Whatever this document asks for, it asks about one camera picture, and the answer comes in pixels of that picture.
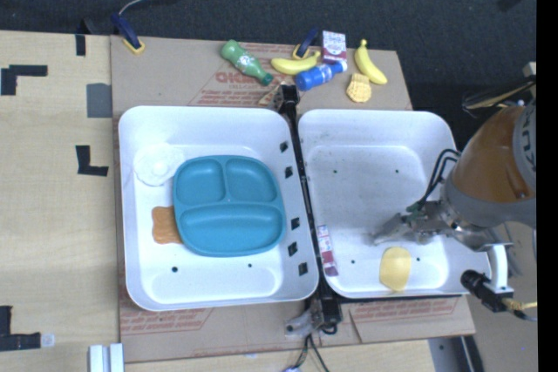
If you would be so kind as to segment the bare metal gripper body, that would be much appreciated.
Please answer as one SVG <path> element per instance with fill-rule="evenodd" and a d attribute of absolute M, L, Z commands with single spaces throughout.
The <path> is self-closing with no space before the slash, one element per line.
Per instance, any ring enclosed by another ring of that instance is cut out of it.
<path fill-rule="evenodd" d="M 438 236 L 453 238 L 474 252 L 487 251 L 492 245 L 487 229 L 470 223 L 446 201 L 415 202 L 406 211 L 412 230 L 438 230 Z"/>

